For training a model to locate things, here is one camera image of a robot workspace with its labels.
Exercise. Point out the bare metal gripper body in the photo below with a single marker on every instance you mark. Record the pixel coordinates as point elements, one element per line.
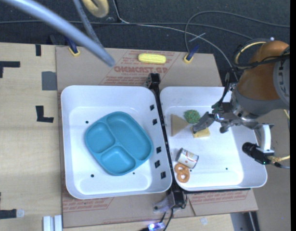
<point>242,117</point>

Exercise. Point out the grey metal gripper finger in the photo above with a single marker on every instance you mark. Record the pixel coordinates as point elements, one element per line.
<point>225,129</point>
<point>203,123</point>

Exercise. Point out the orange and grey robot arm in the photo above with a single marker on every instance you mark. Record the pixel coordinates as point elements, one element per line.
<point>258,80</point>

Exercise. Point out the yellow cheese block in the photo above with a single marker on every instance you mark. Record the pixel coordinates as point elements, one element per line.
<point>202,133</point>

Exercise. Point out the green broccoli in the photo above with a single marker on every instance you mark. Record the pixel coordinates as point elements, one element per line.
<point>192,116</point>

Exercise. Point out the white plastic tray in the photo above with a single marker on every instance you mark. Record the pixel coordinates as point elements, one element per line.
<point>224,153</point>
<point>78,138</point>

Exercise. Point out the tan triangular bread slice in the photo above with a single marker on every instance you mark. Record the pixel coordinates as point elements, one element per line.
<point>177,125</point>

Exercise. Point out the small white can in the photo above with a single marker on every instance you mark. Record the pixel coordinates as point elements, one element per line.
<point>187,158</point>

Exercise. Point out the orange pretzel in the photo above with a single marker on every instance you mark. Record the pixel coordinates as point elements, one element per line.
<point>182,175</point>

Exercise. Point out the blue divided plate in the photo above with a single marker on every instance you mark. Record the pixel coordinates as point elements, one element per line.
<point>123,133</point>

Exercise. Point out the yellow corn cob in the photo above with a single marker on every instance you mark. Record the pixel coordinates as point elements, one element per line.
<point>151,58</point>

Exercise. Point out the brown cardboard board red print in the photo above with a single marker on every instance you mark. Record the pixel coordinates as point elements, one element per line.
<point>90,66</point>

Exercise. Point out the black cylinder on white bracket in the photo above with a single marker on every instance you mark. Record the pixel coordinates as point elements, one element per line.
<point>257,153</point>

